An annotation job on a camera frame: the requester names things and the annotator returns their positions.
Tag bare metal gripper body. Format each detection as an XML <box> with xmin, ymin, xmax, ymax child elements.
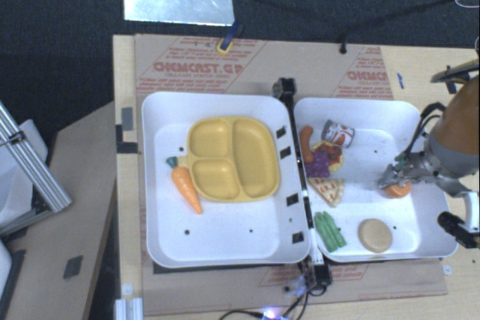
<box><xmin>396</xmin><ymin>151</ymin><xmax>440</xmax><ymax>184</ymax></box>

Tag orange round toy fruit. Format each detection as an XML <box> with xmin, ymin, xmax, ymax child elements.
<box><xmin>384</xmin><ymin>180</ymin><xmax>413</xmax><ymax>199</ymax></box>

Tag white plastic tray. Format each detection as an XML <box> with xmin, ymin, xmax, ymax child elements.
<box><xmin>293</xmin><ymin>97</ymin><xmax>460</xmax><ymax>263</ymax></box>
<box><xmin>141</xmin><ymin>91</ymin><xmax>312</xmax><ymax>270</ymax></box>

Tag pizza slice with lattice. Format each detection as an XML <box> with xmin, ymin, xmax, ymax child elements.
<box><xmin>307</xmin><ymin>177</ymin><xmax>346</xmax><ymax>208</ymax></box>

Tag yellow pizza with red toppings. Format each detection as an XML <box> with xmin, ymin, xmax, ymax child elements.
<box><xmin>310</xmin><ymin>139</ymin><xmax>345</xmax><ymax>174</ymax></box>

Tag beige round biscuit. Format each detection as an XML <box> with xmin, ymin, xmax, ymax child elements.
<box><xmin>356</xmin><ymin>217</ymin><xmax>394</xmax><ymax>255</ymax></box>

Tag red and white can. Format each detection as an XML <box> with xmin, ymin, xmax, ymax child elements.
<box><xmin>321</xmin><ymin>118</ymin><xmax>356</xmax><ymax>149</ymax></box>

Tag purple grapes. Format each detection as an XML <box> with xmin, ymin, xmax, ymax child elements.
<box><xmin>304</xmin><ymin>150</ymin><xmax>332</xmax><ymax>179</ymax></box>

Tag green asparagus bundle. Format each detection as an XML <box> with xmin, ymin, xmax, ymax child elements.
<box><xmin>313</xmin><ymin>211</ymin><xmax>348</xmax><ymax>253</ymax></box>

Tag thin black and white rod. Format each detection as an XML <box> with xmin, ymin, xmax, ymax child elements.
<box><xmin>281</xmin><ymin>92</ymin><xmax>323</xmax><ymax>264</ymax></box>

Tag red sausage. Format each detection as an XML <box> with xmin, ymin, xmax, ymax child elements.
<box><xmin>298</xmin><ymin>124</ymin><xmax>316</xmax><ymax>164</ymax></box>

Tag yellow divided plate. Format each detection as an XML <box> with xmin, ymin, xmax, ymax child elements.
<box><xmin>186</xmin><ymin>116</ymin><xmax>282</xmax><ymax>204</ymax></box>

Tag brown cardboard board red print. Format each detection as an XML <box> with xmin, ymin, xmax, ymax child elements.
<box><xmin>133</xmin><ymin>34</ymin><xmax>449</xmax><ymax>316</ymax></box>

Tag orange carrot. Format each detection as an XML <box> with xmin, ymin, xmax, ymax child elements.
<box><xmin>165</xmin><ymin>155</ymin><xmax>204</xmax><ymax>216</ymax></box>

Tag black cylinder on white bracket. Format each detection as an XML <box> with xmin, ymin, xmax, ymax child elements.
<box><xmin>437</xmin><ymin>190</ymin><xmax>480</xmax><ymax>249</ymax></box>

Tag black block with thin wires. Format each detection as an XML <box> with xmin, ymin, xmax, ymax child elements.
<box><xmin>297</xmin><ymin>260</ymin><xmax>334</xmax><ymax>294</ymax></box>
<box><xmin>271</xmin><ymin>76</ymin><xmax>298</xmax><ymax>100</ymax></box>

